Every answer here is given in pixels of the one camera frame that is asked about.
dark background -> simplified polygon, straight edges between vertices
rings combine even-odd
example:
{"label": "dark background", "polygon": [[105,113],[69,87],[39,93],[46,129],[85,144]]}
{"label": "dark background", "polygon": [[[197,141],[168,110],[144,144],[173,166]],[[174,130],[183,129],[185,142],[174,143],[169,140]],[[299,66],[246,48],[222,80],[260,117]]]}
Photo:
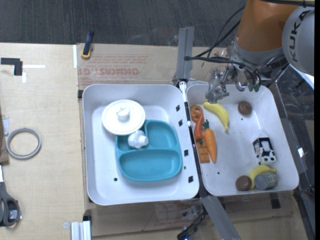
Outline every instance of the dark background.
{"label": "dark background", "polygon": [[246,1],[0,0],[0,42],[74,45],[92,30],[94,43],[175,46],[179,28],[193,26],[193,45],[205,47]]}

teal plate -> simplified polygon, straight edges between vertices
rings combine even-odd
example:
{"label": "teal plate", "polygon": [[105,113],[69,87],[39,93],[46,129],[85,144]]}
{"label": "teal plate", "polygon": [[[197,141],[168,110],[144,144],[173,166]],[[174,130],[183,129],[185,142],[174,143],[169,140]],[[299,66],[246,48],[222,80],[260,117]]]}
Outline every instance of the teal plate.
{"label": "teal plate", "polygon": [[182,168],[179,140],[172,126],[160,120],[145,120],[141,127],[148,145],[136,149],[128,145],[128,135],[116,135],[115,153],[121,173],[136,182],[163,181]]}

orange carrot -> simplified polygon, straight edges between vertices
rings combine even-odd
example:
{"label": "orange carrot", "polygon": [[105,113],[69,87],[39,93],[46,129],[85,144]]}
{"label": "orange carrot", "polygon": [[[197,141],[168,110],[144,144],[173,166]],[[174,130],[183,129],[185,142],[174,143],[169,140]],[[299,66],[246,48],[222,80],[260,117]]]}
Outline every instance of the orange carrot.
{"label": "orange carrot", "polygon": [[204,130],[204,139],[206,143],[206,147],[209,151],[210,157],[212,162],[216,162],[217,160],[217,143],[216,143],[216,136],[212,129],[209,128],[209,122],[206,119],[205,123],[203,124]]}
{"label": "orange carrot", "polygon": [[195,141],[199,142],[200,144],[202,144],[203,139],[205,138],[202,132],[203,122],[204,122],[204,114],[202,113],[195,123],[194,132],[193,132]]}

scissors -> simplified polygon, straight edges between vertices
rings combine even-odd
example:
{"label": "scissors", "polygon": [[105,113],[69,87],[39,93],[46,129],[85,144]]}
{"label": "scissors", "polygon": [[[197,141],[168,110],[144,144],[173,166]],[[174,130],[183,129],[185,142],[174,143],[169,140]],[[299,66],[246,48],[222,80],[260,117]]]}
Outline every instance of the scissors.
{"label": "scissors", "polygon": [[0,225],[13,226],[20,219],[20,207],[17,200],[6,191],[2,165],[0,164]]}

yellow banana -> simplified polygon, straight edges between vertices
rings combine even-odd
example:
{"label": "yellow banana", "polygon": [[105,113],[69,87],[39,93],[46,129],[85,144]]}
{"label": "yellow banana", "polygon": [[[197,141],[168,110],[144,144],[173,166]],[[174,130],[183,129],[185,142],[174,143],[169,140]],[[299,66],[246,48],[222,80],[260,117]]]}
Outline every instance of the yellow banana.
{"label": "yellow banana", "polygon": [[224,125],[224,130],[227,131],[229,129],[228,123],[229,123],[229,114],[226,111],[226,109],[221,106],[219,103],[211,104],[208,101],[203,103],[204,107],[210,111],[213,111],[222,121]]}
{"label": "yellow banana", "polygon": [[276,168],[271,168],[270,166],[266,165],[266,164],[260,164],[256,167],[254,167],[250,173],[249,173],[249,178],[251,179],[251,187],[249,188],[250,190],[252,190],[255,187],[255,177],[259,174],[265,174],[265,173],[269,173],[269,172],[276,172]]}

